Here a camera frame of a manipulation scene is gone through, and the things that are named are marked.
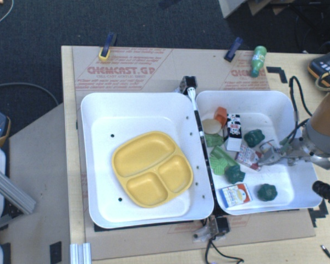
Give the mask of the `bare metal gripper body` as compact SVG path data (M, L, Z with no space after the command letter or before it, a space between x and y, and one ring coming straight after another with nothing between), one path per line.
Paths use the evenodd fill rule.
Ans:
M298 160L311 162L325 170L330 170L330 137L312 140L309 137L285 138L280 142L280 153L294 165Z

